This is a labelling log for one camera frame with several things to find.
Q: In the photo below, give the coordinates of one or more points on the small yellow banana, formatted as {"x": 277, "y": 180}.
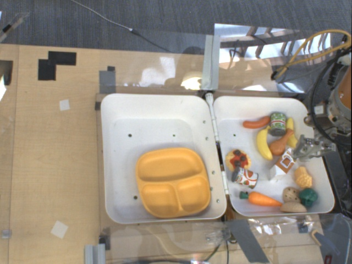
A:
{"x": 290, "y": 124}

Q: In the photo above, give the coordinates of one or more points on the round pizza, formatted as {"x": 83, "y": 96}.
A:
{"x": 237, "y": 159}

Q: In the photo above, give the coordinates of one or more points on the red and white can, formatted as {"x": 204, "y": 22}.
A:
{"x": 246, "y": 177}

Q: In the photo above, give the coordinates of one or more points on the orange divided plate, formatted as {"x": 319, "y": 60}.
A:
{"x": 173, "y": 180}

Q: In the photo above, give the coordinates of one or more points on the orange sausage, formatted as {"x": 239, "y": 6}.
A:
{"x": 255, "y": 123}

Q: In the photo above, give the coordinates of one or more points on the tan bread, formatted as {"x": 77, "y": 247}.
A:
{"x": 292, "y": 208}

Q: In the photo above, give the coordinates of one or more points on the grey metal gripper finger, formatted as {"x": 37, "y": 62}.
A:
{"x": 304, "y": 141}
{"x": 302, "y": 154}

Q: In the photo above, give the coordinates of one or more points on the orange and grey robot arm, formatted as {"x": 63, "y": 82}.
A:
{"x": 347, "y": 87}

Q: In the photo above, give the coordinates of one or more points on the white and orange carton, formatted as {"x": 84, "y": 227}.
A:
{"x": 283, "y": 165}

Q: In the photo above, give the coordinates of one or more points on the large yellow banana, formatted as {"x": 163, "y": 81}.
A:
{"x": 263, "y": 144}

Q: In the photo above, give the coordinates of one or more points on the green can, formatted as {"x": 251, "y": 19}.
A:
{"x": 277, "y": 122}

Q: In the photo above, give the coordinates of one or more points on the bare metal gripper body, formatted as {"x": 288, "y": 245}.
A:
{"x": 325, "y": 145}

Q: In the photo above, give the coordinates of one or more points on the brown chicken drumstick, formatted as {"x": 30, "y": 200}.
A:
{"x": 278, "y": 147}

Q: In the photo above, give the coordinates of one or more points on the brown biscuit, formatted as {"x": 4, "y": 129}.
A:
{"x": 291, "y": 194}

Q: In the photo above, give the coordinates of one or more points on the green broccoli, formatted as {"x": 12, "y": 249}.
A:
{"x": 308, "y": 197}

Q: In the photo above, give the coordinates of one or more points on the yellow bumpy toy food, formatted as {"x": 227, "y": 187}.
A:
{"x": 303, "y": 177}

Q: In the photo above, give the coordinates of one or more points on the orange carrot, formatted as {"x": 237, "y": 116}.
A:
{"x": 261, "y": 199}

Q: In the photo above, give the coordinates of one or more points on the white plastic tray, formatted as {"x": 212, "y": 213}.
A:
{"x": 154, "y": 114}
{"x": 277, "y": 107}

